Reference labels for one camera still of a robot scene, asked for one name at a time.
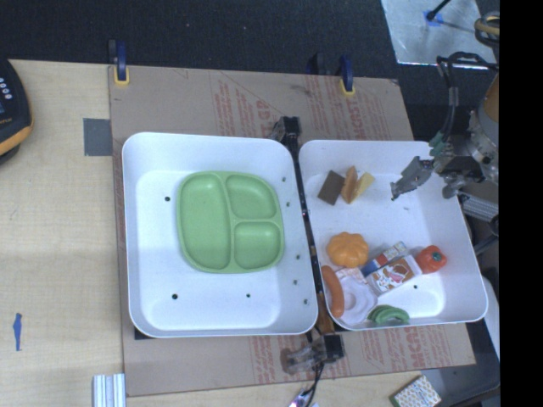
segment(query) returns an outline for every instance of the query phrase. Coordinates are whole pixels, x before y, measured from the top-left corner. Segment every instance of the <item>white tray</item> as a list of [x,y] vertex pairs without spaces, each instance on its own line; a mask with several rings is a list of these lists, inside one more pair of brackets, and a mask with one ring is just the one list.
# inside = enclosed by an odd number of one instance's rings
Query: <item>white tray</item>
[[[385,293],[378,304],[405,309],[412,326],[477,321],[486,313],[487,296],[457,198],[444,199],[445,184],[433,175],[417,190],[391,200],[390,182],[401,178],[415,156],[430,158],[426,142],[311,141],[303,145],[299,163],[319,262],[332,265],[326,245],[342,231],[360,233],[371,257],[400,240],[415,252],[437,245],[447,256],[447,265]],[[367,171],[376,178],[365,193],[352,204],[339,197],[331,205],[317,197],[330,170],[344,176],[352,165],[359,175]],[[335,321],[349,330],[375,327],[369,321]]]
[[[317,303],[292,157],[267,139],[138,133],[122,149],[130,316],[151,337],[300,334]],[[198,171],[250,173],[276,191],[284,252],[272,268],[193,268],[176,230],[176,189]]]

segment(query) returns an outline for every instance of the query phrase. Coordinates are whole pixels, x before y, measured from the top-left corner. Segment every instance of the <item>black carpet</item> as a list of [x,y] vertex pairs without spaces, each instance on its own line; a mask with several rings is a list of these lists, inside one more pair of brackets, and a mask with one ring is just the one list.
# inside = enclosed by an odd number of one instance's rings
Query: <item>black carpet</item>
[[[500,0],[476,3],[481,14],[500,9]],[[429,140],[446,114],[436,68],[396,63],[380,0],[0,0],[0,10],[8,59],[108,63],[116,39],[128,64],[304,73],[320,52],[334,73],[346,53],[355,76],[399,81],[417,140]],[[456,131],[495,75],[460,72]]]

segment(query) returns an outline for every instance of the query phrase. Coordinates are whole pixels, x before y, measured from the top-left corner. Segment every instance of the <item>green plastic plate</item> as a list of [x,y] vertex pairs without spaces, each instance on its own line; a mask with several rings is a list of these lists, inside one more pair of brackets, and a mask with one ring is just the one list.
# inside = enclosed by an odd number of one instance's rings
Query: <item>green plastic plate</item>
[[194,173],[177,191],[177,231],[196,269],[245,273],[273,267],[283,256],[277,195],[263,179],[226,171]]

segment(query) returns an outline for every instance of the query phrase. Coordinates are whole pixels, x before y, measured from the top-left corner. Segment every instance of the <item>small carton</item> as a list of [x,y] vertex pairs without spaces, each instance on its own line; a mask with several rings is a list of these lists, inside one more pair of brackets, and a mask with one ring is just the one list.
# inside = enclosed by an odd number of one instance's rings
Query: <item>small carton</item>
[[394,407],[434,407],[441,402],[441,397],[428,378],[420,376],[392,395],[390,402]]

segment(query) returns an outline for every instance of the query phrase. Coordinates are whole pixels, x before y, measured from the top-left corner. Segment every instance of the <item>toy hot dog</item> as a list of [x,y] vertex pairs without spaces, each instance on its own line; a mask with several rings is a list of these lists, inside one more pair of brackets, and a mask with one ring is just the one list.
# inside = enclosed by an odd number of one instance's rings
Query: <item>toy hot dog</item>
[[330,295],[332,296],[332,303],[329,304],[330,313],[332,316],[339,318],[345,310],[345,297],[343,295],[343,287],[338,279],[335,271],[329,265],[323,265],[321,267],[322,279],[325,281]]

